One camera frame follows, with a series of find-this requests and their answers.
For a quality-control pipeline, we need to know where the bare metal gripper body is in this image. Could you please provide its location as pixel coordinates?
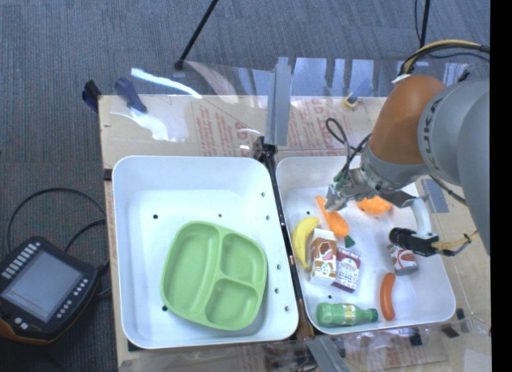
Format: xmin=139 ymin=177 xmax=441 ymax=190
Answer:
xmin=326 ymin=169 xmax=381 ymax=201

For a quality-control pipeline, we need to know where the orange carrot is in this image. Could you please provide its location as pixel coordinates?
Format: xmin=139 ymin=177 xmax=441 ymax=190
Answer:
xmin=315 ymin=195 xmax=357 ymax=249

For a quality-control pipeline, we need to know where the orange crinkled snack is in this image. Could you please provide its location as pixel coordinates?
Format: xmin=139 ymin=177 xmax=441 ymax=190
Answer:
xmin=355 ymin=196 xmax=393 ymax=216

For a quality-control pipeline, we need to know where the yellow banana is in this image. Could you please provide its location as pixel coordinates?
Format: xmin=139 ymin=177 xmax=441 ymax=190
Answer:
xmin=291 ymin=216 xmax=321 ymax=270

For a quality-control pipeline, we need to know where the brown and white carton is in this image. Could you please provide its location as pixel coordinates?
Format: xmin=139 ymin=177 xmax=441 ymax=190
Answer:
xmin=308 ymin=228 xmax=338 ymax=287

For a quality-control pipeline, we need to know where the maroon and white packet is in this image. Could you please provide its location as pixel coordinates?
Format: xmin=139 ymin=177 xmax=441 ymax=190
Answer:
xmin=330 ymin=246 xmax=362 ymax=294

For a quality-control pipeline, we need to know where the red and white can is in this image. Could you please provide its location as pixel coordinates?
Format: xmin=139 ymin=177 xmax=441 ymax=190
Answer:
xmin=386 ymin=243 xmax=419 ymax=276

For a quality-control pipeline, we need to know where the orange sausage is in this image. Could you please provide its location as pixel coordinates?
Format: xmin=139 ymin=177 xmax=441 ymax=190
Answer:
xmin=379 ymin=272 xmax=398 ymax=322

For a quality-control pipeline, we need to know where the green plastic bottle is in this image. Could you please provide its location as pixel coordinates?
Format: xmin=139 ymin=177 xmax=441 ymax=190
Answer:
xmin=315 ymin=302 xmax=379 ymax=328

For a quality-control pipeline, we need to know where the white plastic tray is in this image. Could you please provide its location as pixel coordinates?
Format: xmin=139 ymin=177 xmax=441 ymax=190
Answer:
xmin=111 ymin=155 xmax=300 ymax=350
xmin=274 ymin=156 xmax=458 ymax=336

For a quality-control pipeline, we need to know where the brown cardboard board red print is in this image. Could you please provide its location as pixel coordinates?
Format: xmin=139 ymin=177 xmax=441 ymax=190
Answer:
xmin=98 ymin=94 xmax=491 ymax=372

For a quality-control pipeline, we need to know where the green divided plate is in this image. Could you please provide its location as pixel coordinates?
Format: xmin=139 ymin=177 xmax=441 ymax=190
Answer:
xmin=159 ymin=221 xmax=268 ymax=331

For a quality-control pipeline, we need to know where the black stand pole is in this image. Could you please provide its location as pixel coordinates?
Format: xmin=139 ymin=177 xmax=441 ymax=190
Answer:
xmin=174 ymin=0 xmax=237 ymax=70
xmin=418 ymin=0 xmax=438 ymax=50

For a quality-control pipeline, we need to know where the black cylinder on white bracket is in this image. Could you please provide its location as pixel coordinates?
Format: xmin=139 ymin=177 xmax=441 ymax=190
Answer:
xmin=388 ymin=192 xmax=441 ymax=258

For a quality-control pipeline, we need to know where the black block with thin wires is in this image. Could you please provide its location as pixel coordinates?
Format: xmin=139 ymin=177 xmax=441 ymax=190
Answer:
xmin=252 ymin=136 xmax=278 ymax=159

